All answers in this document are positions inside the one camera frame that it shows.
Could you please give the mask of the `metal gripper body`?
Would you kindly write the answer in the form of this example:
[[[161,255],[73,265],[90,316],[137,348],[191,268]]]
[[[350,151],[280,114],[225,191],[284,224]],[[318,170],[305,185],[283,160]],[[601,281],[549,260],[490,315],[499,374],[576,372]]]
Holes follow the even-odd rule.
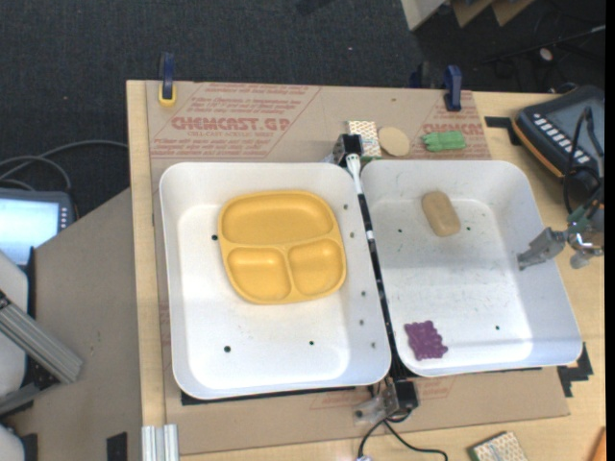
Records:
[[[602,254],[604,249],[604,211],[577,208],[567,217],[566,241],[583,254]]]

